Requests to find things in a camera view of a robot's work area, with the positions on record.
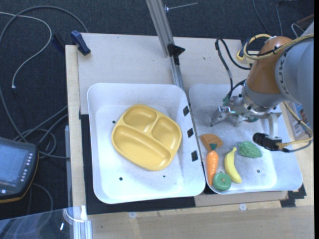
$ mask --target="robotic hand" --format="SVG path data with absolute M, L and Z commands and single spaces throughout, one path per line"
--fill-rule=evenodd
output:
M 283 150 L 274 129 L 280 113 L 271 111 L 279 103 L 290 100 L 303 105 L 310 128 L 314 129 L 314 35 L 309 34 L 291 40 L 282 36 L 269 37 L 254 59 L 250 74 L 242 92 L 232 96 L 219 106 L 211 125 L 232 115 L 235 126 L 244 120 L 253 122 L 268 119 L 270 135 L 256 133 L 253 140 L 269 150 Z

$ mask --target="white tray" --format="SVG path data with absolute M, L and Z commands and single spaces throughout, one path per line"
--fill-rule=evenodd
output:
M 87 93 L 93 188 L 107 204 L 187 197 L 205 187 L 193 124 L 185 92 L 170 84 L 97 83 Z M 173 119 L 182 131 L 181 145 L 171 164 L 161 171 L 148 171 L 126 160 L 112 145 L 111 133 L 121 115 L 132 105 L 150 106 Z
M 203 159 L 205 174 L 207 149 L 200 140 L 200 136 L 205 133 L 212 133 L 219 136 L 223 145 L 217 148 L 219 155 L 218 171 L 225 172 L 224 157 L 237 147 L 235 155 L 235 167 L 241 175 L 243 182 L 241 184 L 232 183 L 227 191 L 218 191 L 214 187 L 210 188 L 219 194 L 235 194 L 244 192 L 258 191 L 282 191 L 296 190 L 302 184 L 302 174 L 293 152 L 283 153 L 281 151 L 269 151 L 260 147 L 263 156 L 260 158 L 247 158 L 239 154 L 238 144 L 242 141 L 252 141 L 252 136 L 256 132 L 269 134 L 269 124 L 266 119 L 259 119 L 256 122 L 243 122 L 239 127 L 234 127 L 230 116 L 224 121 L 209 125 L 213 113 L 219 105 L 222 105 L 222 99 L 229 92 L 229 85 L 225 84 L 198 84 L 189 90 L 189 99 L 193 112 L 197 136 L 199 139 L 199 148 Z M 238 95 L 241 88 L 238 87 L 233 95 Z M 281 112 L 278 106 L 274 112 Z M 279 137 L 283 142 L 289 142 L 285 122 L 280 116 L 278 118 Z

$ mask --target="black floor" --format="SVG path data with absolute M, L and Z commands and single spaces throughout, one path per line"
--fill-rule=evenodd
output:
M 168 7 L 189 3 L 196 5 L 172 9 L 168 19 L 174 36 L 223 38 L 246 40 L 260 33 L 295 38 L 310 23 L 298 23 L 314 13 L 314 0 L 163 0 Z M 0 11 L 17 14 L 31 8 L 23 15 L 47 22 L 53 33 L 59 33 L 66 44 L 72 44 L 70 32 L 86 31 L 83 25 L 68 14 L 73 13 L 93 33 L 156 35 L 145 0 L 0 0 Z M 19 131 L 37 125 L 67 105 L 65 61 L 62 54 L 50 43 L 35 58 L 20 65 L 48 42 L 50 33 L 40 21 L 17 18 L 9 25 L 12 16 L 0 14 L 0 88 L 9 114 Z M 49 129 L 62 115 L 42 128 Z M 65 155 L 64 129 L 67 119 L 62 119 L 52 130 L 56 140 L 54 155 Z M 28 141 L 37 143 L 43 131 L 36 131 Z M 3 103 L 0 103 L 0 136 L 14 139 L 16 130 L 9 121 Z M 50 151 L 53 137 L 41 145 L 43 152 Z M 66 161 L 42 158 L 31 187 L 31 194 L 14 203 L 0 204 L 0 219 L 23 216 L 50 210 L 50 199 L 38 185 L 45 187 L 53 199 L 54 209 L 67 207 Z

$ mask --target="toy banana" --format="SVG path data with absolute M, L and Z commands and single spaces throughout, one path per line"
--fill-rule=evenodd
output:
M 225 156 L 225 169 L 226 173 L 230 176 L 231 180 L 235 183 L 242 183 L 242 179 L 237 172 L 235 167 L 235 151 L 237 150 L 236 147 L 233 147 L 232 151 L 227 153 Z

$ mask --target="orange carrot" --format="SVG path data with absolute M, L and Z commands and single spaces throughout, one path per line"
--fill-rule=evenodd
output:
M 209 185 L 213 184 L 213 178 L 217 171 L 218 166 L 218 154 L 215 150 L 210 151 L 207 154 L 206 163 L 207 163 L 207 179 Z

